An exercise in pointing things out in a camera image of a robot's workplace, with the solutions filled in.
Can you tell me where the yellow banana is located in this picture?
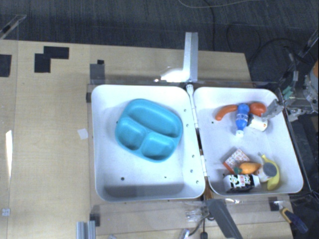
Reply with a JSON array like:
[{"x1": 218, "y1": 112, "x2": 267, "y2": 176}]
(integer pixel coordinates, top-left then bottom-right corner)
[{"x1": 260, "y1": 154, "x2": 281, "y2": 191}]

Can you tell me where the orange patterned packet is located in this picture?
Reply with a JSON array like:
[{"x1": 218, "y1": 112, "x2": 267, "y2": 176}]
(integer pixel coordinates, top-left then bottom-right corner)
[{"x1": 222, "y1": 148, "x2": 251, "y2": 174}]

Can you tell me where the red oval toy food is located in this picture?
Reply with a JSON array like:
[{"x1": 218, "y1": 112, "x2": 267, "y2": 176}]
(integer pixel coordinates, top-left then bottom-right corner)
[{"x1": 249, "y1": 102, "x2": 267, "y2": 117}]

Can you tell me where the orange carrot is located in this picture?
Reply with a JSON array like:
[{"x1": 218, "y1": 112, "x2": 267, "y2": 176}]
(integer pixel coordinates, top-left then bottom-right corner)
[{"x1": 233, "y1": 161, "x2": 262, "y2": 175}]

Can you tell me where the blue divided plate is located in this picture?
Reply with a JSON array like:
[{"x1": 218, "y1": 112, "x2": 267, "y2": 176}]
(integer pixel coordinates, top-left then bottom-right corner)
[{"x1": 115, "y1": 98, "x2": 184, "y2": 163}]

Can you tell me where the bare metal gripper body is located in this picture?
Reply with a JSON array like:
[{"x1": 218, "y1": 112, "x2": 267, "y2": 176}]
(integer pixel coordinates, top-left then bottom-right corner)
[{"x1": 283, "y1": 75, "x2": 319, "y2": 116}]

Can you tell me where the orange sausage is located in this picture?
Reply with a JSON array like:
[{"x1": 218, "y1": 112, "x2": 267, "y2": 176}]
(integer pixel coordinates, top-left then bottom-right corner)
[{"x1": 215, "y1": 104, "x2": 239, "y2": 121}]

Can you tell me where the white can with grey lid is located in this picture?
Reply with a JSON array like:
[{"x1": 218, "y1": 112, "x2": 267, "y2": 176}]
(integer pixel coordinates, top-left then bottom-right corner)
[{"x1": 256, "y1": 161, "x2": 278, "y2": 183}]

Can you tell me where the blue plastic bottle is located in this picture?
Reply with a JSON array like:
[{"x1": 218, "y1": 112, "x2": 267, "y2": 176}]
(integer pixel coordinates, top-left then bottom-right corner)
[{"x1": 235, "y1": 103, "x2": 251, "y2": 137}]

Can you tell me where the black and white cow carton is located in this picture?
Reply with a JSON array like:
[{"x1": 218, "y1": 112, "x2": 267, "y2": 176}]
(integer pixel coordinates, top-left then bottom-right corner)
[{"x1": 222, "y1": 173, "x2": 261, "y2": 194}]

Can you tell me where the small white can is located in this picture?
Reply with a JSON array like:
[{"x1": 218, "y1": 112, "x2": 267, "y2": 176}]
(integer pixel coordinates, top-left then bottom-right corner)
[{"x1": 247, "y1": 117, "x2": 269, "y2": 132}]

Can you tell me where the white plastic tray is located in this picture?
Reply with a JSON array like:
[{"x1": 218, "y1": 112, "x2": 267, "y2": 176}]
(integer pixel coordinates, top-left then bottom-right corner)
[
  {"x1": 193, "y1": 87, "x2": 305, "y2": 197},
  {"x1": 91, "y1": 84, "x2": 206, "y2": 203}
]

